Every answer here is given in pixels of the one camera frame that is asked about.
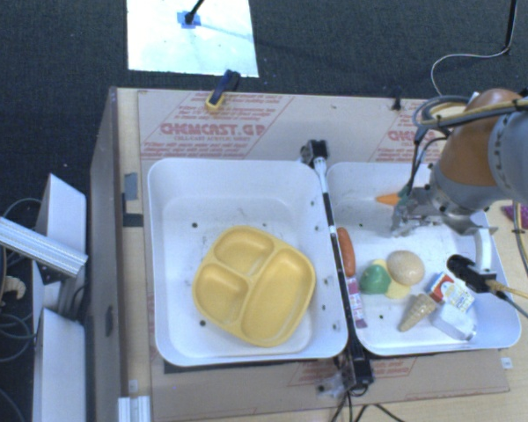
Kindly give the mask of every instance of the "black floor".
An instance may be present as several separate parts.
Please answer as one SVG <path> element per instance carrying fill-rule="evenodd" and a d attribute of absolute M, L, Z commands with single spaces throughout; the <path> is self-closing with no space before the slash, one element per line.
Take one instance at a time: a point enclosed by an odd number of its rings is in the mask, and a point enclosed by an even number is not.
<path fill-rule="evenodd" d="M 510 0 L 249 0 L 260 78 L 240 91 L 429 98 L 450 53 L 494 54 Z M 52 172 L 87 193 L 109 86 L 208 90 L 212 76 L 127 69 L 126 0 L 0 0 L 0 213 L 39 198 Z M 450 59 L 444 94 L 528 86 L 528 0 L 510 55 Z M 17 217 L 31 223 L 34 207 Z M 27 265 L 13 273 L 27 276 Z M 29 304 L 11 303 L 24 316 Z M 14 348 L 0 338 L 0 349 Z M 0 387 L 31 415 L 33 356 L 0 365 Z M 0 397 L 0 421 L 15 420 Z"/>

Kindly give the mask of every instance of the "black metal post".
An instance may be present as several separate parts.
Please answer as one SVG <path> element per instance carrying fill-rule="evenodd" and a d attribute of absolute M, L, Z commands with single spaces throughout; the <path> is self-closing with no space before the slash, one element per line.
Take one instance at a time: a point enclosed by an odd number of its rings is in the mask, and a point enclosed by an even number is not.
<path fill-rule="evenodd" d="M 194 21 L 195 13 L 197 12 L 197 10 L 200 9 L 200 6 L 202 6 L 203 1 L 204 0 L 198 0 L 197 3 L 195 4 L 194 8 L 188 14 L 186 14 L 186 16 L 184 17 L 184 21 L 188 25 L 192 25 L 192 22 Z"/>
<path fill-rule="evenodd" d="M 517 2 L 518 0 L 510 0 L 509 24 L 507 26 L 507 37 L 504 41 L 504 53 L 507 53 L 510 50 L 510 43 L 512 42 L 512 32 L 514 30 L 514 20 L 517 14 Z"/>

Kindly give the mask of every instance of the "orange object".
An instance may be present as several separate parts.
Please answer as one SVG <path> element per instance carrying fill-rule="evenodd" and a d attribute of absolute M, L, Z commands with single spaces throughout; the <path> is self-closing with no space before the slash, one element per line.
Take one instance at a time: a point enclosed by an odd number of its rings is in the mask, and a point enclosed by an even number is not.
<path fill-rule="evenodd" d="M 399 200 L 400 198 L 397 193 L 388 193 L 386 195 L 379 195 L 378 197 L 376 197 L 376 201 L 378 201 L 379 203 L 391 205 L 392 207 L 397 205 L 399 203 Z"/>
<path fill-rule="evenodd" d="M 350 234 L 343 227 L 336 229 L 338 235 L 338 244 L 341 247 L 342 265 L 344 274 L 347 277 L 353 277 L 356 273 L 356 256 L 354 255 L 354 246 L 350 239 Z"/>

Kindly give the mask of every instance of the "yellow plate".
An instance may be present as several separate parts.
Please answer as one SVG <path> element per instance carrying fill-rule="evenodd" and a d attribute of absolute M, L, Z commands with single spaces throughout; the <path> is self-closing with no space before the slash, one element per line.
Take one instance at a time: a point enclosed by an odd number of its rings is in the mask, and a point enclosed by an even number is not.
<path fill-rule="evenodd" d="M 303 253 L 239 225 L 213 243 L 192 288 L 195 306 L 209 321 L 251 344 L 273 347 L 299 325 L 315 280 Z"/>

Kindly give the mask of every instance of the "white power strip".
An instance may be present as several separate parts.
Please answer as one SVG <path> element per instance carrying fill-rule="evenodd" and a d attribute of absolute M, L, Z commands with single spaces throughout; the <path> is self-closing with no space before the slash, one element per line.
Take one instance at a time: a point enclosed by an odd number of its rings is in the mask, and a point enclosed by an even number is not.
<path fill-rule="evenodd" d="M 150 398 L 120 397 L 119 422 L 150 422 Z"/>

